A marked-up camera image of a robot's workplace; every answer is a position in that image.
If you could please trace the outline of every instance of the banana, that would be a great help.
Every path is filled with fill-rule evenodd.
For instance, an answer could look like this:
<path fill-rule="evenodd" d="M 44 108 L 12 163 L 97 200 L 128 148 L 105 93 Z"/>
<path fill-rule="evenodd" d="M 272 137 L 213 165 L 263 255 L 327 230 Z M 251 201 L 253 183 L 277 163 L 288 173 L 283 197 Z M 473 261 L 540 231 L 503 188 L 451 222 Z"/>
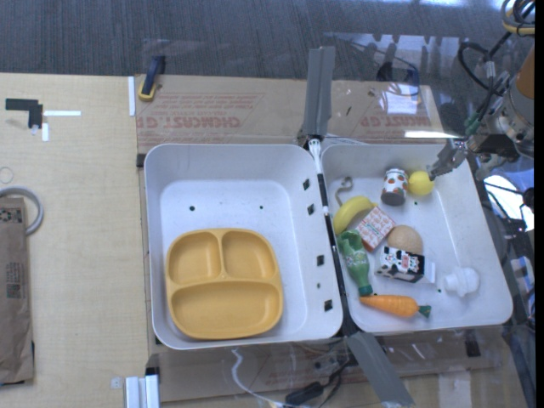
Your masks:
<path fill-rule="evenodd" d="M 365 210 L 371 210 L 375 206 L 377 204 L 369 200 L 366 196 L 359 195 L 349 198 L 340 206 L 332 219 L 334 234 L 339 235 L 342 233 L 355 216 Z"/>

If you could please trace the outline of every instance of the carrot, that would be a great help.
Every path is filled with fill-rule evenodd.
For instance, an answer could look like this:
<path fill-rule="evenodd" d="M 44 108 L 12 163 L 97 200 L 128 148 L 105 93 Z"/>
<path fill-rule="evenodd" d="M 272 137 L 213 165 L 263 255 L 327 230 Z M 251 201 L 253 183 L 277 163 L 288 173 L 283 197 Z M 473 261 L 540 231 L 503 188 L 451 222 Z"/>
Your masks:
<path fill-rule="evenodd" d="M 416 300 L 409 296 L 375 295 L 361 296 L 359 300 L 370 307 L 387 311 L 400 317 L 412 317 L 418 311 L 425 317 L 431 314 L 430 305 L 417 305 Z"/>

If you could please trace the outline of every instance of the yellow ball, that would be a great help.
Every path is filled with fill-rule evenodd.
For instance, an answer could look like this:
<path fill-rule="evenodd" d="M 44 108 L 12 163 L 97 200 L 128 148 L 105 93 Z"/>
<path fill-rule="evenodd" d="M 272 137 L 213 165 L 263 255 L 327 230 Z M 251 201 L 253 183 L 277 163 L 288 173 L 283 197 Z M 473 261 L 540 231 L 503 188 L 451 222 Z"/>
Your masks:
<path fill-rule="evenodd" d="M 415 171 L 410 178 L 408 178 L 408 191 L 414 195 L 422 196 L 430 194 L 433 187 L 434 182 L 430 180 L 425 171 Z"/>

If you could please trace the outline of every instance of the yellow divided plate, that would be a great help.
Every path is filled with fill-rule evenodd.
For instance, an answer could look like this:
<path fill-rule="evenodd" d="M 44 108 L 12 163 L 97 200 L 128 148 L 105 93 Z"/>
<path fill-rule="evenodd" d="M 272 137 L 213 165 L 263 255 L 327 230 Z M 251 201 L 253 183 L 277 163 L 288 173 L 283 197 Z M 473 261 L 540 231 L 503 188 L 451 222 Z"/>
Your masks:
<path fill-rule="evenodd" d="M 168 248 L 167 301 L 189 337 L 250 337 L 271 329 L 283 312 L 274 250 L 249 229 L 199 229 Z"/>

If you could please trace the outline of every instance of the green soda bottle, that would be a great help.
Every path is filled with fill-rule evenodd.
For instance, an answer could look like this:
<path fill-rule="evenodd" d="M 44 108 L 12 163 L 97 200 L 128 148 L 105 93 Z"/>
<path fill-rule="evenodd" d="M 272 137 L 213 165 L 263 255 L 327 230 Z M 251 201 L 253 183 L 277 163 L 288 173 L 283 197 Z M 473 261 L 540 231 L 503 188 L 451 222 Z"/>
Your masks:
<path fill-rule="evenodd" d="M 373 293 L 372 286 L 368 282 L 368 272 L 371 264 L 366 255 L 363 241 L 359 231 L 347 229 L 337 238 L 338 248 L 348 267 L 349 276 L 354 279 L 359 288 L 360 296 L 368 296 Z"/>

